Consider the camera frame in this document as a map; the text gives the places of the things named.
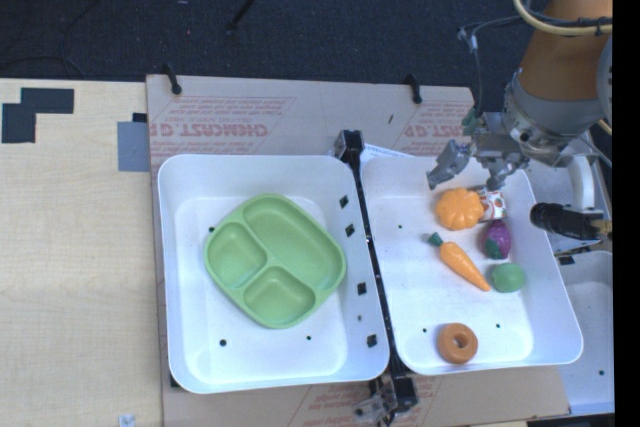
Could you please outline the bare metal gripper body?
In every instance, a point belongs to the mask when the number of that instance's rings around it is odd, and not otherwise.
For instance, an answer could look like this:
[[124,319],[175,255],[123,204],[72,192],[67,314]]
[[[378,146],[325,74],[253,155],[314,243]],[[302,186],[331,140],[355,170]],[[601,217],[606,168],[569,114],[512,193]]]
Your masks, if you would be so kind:
[[564,148],[580,134],[580,121],[568,112],[526,111],[468,114],[473,155],[488,169],[492,162],[510,162],[518,168],[530,161],[554,166]]

